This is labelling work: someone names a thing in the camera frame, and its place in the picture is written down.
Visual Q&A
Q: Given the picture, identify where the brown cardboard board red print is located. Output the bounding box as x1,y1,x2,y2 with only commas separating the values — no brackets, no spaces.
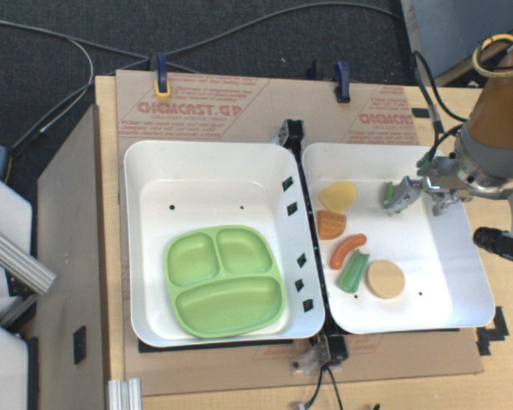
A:
115,69,485,397

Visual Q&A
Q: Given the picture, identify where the thin black rod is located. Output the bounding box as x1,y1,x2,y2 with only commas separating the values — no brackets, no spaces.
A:
294,142,333,337

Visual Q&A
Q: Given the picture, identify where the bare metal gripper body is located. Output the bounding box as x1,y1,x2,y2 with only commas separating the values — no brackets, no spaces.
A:
422,155,513,201

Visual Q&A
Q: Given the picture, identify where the orange toy waffle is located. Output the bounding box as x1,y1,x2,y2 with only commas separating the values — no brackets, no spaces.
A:
315,209,348,242

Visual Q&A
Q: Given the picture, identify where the black block with thin wires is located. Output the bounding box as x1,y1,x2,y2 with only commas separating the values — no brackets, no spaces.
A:
277,118,305,149
326,334,349,363

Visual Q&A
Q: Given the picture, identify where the tan round toy biscuit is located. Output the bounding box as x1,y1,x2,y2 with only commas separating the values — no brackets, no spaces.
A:
364,259,407,301

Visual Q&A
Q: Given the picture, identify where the green divided plate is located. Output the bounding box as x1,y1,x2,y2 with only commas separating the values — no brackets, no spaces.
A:
163,225,288,340

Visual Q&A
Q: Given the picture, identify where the orange toy sausage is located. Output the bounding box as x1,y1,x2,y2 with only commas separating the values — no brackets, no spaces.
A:
329,232,369,271

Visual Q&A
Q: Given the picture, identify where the green toy celery stick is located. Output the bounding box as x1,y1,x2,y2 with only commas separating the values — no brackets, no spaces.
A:
337,248,371,295

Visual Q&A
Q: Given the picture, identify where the white plastic tray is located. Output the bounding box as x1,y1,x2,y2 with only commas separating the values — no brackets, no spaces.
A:
123,139,327,349
301,142,497,336

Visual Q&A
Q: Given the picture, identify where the black cylinder on white bracket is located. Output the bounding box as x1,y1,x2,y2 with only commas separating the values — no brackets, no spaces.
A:
473,186,513,263

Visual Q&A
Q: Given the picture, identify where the yellow toy potato chip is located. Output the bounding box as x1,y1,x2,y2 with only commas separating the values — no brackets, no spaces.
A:
318,180,358,214

